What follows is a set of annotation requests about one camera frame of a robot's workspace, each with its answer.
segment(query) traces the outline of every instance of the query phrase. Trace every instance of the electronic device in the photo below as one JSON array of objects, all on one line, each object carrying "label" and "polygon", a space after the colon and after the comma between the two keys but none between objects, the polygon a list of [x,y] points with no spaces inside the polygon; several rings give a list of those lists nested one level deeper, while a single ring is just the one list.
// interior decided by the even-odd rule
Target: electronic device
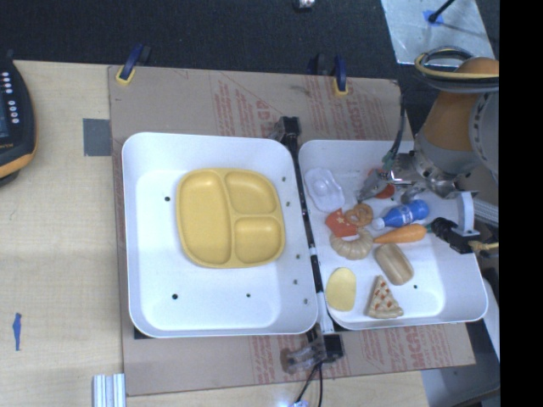
[{"label": "electronic device", "polygon": [[0,59],[0,187],[36,153],[37,126],[28,89],[10,55]]}]

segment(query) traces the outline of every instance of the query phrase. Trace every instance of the yellow plate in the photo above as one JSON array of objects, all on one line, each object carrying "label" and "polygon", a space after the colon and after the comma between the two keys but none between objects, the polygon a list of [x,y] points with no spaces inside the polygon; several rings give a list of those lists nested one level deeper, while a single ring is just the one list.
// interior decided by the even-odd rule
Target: yellow plate
[{"label": "yellow plate", "polygon": [[273,184],[242,169],[199,169],[177,185],[177,228],[183,250],[214,268],[263,265],[283,251],[283,212]]}]

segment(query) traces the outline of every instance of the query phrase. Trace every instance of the blue marker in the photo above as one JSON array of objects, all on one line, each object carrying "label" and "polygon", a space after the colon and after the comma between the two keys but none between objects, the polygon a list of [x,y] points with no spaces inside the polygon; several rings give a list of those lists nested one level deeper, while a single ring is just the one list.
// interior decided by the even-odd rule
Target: blue marker
[{"label": "blue marker", "polygon": [[21,315],[19,312],[15,314],[15,321],[14,321],[14,335],[15,335],[15,351],[20,351],[19,345],[20,345],[20,319],[23,315]]}]

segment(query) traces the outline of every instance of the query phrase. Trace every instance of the wire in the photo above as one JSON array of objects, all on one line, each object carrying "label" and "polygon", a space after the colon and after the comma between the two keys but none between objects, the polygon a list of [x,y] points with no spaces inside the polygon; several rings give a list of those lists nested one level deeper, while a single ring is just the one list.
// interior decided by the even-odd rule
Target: wire
[{"label": "wire", "polygon": [[319,404],[318,407],[321,407],[322,405],[322,360],[317,362],[315,366],[313,366],[313,369],[311,370],[310,375],[307,377],[307,380],[305,380],[305,385],[302,387],[302,390],[300,391],[298,398],[294,401],[294,404],[299,403],[304,396],[305,390],[308,388],[309,384],[311,383],[311,379],[315,375],[315,373],[319,371]]},{"label": "wire", "polygon": [[482,243],[480,241],[470,241],[470,242],[467,242],[467,244],[469,244],[469,247],[472,248],[474,252],[478,252],[479,250],[491,250],[493,248],[500,247],[500,244],[498,242]]},{"label": "wire", "polygon": [[396,155],[400,150],[401,138],[403,137],[404,130],[406,128],[406,105],[405,105],[405,96],[401,94],[400,96],[400,129],[396,133],[396,139],[392,144],[390,150],[384,155],[383,161],[383,170],[390,171],[392,170],[392,164],[396,159]]},{"label": "wire", "polygon": [[429,63],[436,59],[466,61],[473,55],[459,47],[438,47],[420,54],[415,59],[415,70],[419,78],[430,86],[447,92],[484,93],[498,92],[500,76],[496,74],[460,73],[450,70],[433,70]]}]

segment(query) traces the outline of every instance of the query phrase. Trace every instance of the white plate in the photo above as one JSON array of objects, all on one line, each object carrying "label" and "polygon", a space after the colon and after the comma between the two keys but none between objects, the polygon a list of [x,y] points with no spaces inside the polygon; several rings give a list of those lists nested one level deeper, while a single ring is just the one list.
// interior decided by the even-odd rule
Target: white plate
[{"label": "white plate", "polygon": [[[356,194],[367,173],[379,167],[381,158],[389,151],[392,142],[369,141],[318,141],[304,143],[299,151],[302,175],[316,167],[333,172],[336,182],[345,195],[344,212],[356,204]],[[412,142],[404,142],[400,152],[412,148]],[[460,223],[456,200],[444,200],[432,192],[420,196],[430,208],[427,219],[418,223],[428,224],[436,217]],[[449,244],[434,234],[417,243],[404,243],[401,250],[411,262],[415,274],[406,284],[389,287],[404,310],[401,317],[390,320],[375,320],[366,315],[367,304],[377,275],[386,275],[375,260],[373,245],[371,253],[361,260],[350,261],[339,256],[330,246],[330,230],[325,225],[327,213],[316,208],[311,198],[307,199],[311,229],[315,239],[317,257],[321,266],[323,285],[332,272],[339,267],[351,269],[356,276],[356,297],[353,310],[337,311],[329,308],[330,315],[346,329],[363,330],[380,327],[421,326],[452,322],[476,321],[482,318],[488,306],[483,278],[474,254],[459,254]],[[375,216],[386,214],[400,200],[370,198],[364,201],[373,208]],[[389,230],[375,231],[367,227],[374,237]]]},{"label": "white plate", "polygon": [[[182,251],[176,185],[190,170],[260,172],[282,204],[286,243],[266,265],[215,269]],[[143,132],[122,148],[129,310],[150,337],[307,332],[317,303],[294,164],[279,142]]]}]

